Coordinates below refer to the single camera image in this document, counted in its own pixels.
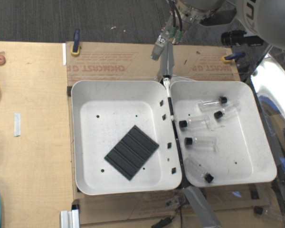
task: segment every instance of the blue and yellow clamp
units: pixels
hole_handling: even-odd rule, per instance
[[[223,63],[231,63],[233,59],[237,60],[237,59],[242,58],[244,56],[246,56],[246,53],[244,51],[239,51],[239,52],[230,54],[228,56],[223,56],[222,61],[223,61]]]
[[[74,44],[71,47],[71,55],[75,57],[79,55],[79,51],[80,51],[79,34],[80,34],[80,30],[76,29],[74,32]]]

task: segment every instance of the black grooved block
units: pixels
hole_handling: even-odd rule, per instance
[[[135,125],[104,159],[131,180],[158,147],[155,141]]]

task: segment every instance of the white plastic tray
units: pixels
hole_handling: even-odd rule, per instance
[[[238,101],[240,109],[235,116],[217,121],[213,116],[217,110],[203,112],[198,102],[221,95],[228,98],[228,103]],[[192,185],[257,183],[276,177],[276,165],[249,86],[241,82],[177,81],[171,85],[171,97],[183,159],[190,154],[214,177],[207,183],[185,166],[186,177]],[[210,118],[210,129],[184,131],[179,128],[179,121],[204,114]],[[184,138],[195,135],[215,136],[215,150],[185,146]]]
[[[80,81],[72,88],[72,108],[76,184],[83,193],[172,190],[179,186],[180,163],[167,94],[161,84]],[[157,142],[159,148],[132,180],[127,180],[104,157],[134,125]]]

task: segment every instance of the transparent vial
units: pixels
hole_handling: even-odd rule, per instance
[[[180,121],[179,125],[181,129],[210,128],[210,118],[207,115],[189,117],[187,120]]]
[[[189,155],[184,161],[184,167],[186,174],[198,177],[199,179],[204,179],[208,183],[211,183],[214,179],[213,176],[207,171],[207,169],[202,166],[196,159]]]
[[[285,214],[282,214],[278,210],[274,210],[270,207],[260,207],[255,206],[253,211],[256,215],[266,218],[266,219],[274,219],[276,221],[282,222],[285,224]]]
[[[193,149],[211,149],[215,150],[217,139],[212,136],[194,136],[185,138],[185,145],[192,146]]]
[[[235,115],[237,115],[238,110],[240,110],[239,102],[235,102],[233,104],[228,104],[219,111],[214,113],[215,119],[221,119],[221,118],[231,118]]]
[[[207,111],[223,107],[226,103],[227,103],[227,97],[220,96],[217,99],[199,102],[198,106],[201,111]]]

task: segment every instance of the gray floor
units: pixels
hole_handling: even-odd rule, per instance
[[[230,7],[226,2],[222,9]],[[165,0],[0,0],[0,41],[61,43],[80,29],[81,41],[154,44],[169,11]],[[222,46],[221,34],[234,29],[244,28],[237,20],[215,28],[193,24],[181,43]],[[254,66],[266,47],[234,47],[247,54],[238,62],[241,72]],[[285,52],[271,53],[285,69]]]

